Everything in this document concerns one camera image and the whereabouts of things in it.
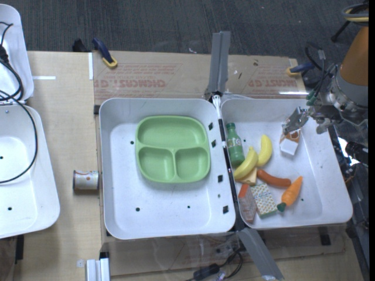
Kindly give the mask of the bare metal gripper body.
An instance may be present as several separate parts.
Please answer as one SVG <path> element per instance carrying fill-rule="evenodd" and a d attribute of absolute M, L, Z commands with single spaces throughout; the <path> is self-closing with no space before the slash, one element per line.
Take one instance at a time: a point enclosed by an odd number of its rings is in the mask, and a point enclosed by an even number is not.
<path fill-rule="evenodd" d="M 333 125 L 346 121 L 360 126 L 368 123 L 368 109 L 348 99 L 341 92 L 308 95 L 309 115 L 320 125 Z"/>

